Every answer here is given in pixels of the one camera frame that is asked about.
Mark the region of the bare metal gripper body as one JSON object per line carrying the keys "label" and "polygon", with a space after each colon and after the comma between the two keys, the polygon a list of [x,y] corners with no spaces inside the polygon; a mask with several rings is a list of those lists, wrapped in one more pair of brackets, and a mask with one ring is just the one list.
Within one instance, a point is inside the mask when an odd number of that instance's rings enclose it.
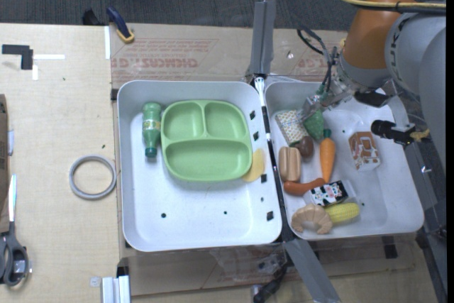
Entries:
{"label": "bare metal gripper body", "polygon": [[350,100],[355,93],[351,84],[339,77],[332,77],[317,89],[314,102],[318,107],[337,107]]}

